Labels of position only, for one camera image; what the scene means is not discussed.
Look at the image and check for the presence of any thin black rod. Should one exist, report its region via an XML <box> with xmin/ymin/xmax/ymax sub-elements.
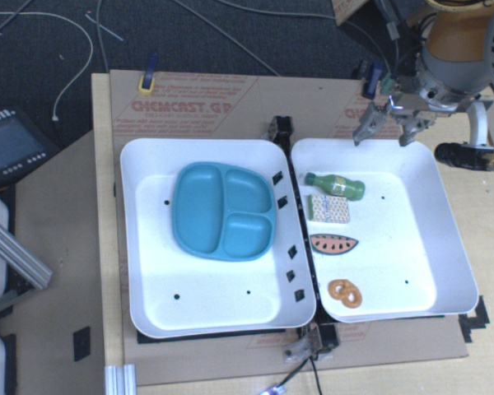
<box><xmin>282</xmin><ymin>134</ymin><xmax>319</xmax><ymax>328</ymax></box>

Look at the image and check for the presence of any white patterned packet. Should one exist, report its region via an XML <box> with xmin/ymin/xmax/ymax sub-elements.
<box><xmin>305</xmin><ymin>193</ymin><xmax>351</xmax><ymax>225</ymax></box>

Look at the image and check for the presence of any watermelon slice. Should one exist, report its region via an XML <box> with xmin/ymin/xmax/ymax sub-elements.
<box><xmin>309</xmin><ymin>233</ymin><xmax>360</xmax><ymax>257</ymax></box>

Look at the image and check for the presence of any blue divided plate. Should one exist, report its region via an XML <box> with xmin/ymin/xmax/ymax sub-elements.
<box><xmin>171</xmin><ymin>161</ymin><xmax>277</xmax><ymax>263</ymax></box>

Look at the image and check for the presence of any black cylinder on white bracket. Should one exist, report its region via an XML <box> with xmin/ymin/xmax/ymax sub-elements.
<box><xmin>434</xmin><ymin>100</ymin><xmax>494</xmax><ymax>173</ymax></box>

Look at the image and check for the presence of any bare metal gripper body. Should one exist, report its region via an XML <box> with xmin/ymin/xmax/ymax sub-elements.
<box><xmin>389</xmin><ymin>67</ymin><xmax>474</xmax><ymax>126</ymax></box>

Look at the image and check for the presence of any brown cardboard board red print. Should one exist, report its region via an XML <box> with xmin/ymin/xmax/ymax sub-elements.
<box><xmin>109</xmin><ymin>69</ymin><xmax>469</xmax><ymax>388</ymax></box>

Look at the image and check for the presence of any green bottle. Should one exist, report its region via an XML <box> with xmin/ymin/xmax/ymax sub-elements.
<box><xmin>304</xmin><ymin>172</ymin><xmax>366</xmax><ymax>202</ymax></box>

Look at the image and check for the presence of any brown pretzel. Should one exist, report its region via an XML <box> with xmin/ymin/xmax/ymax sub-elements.
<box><xmin>328</xmin><ymin>278</ymin><xmax>362</xmax><ymax>309</ymax></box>

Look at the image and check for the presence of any white plastic tray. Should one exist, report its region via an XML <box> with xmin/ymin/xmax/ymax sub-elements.
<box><xmin>290</xmin><ymin>137</ymin><xmax>479</xmax><ymax>324</ymax></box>
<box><xmin>119</xmin><ymin>137</ymin><xmax>317</xmax><ymax>339</ymax></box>

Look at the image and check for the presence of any black block with thin wires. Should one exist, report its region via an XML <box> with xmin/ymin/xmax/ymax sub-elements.
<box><xmin>283</xmin><ymin>323</ymin><xmax>339</xmax><ymax>364</ymax></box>
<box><xmin>268</xmin><ymin>115</ymin><xmax>293</xmax><ymax>142</ymax></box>

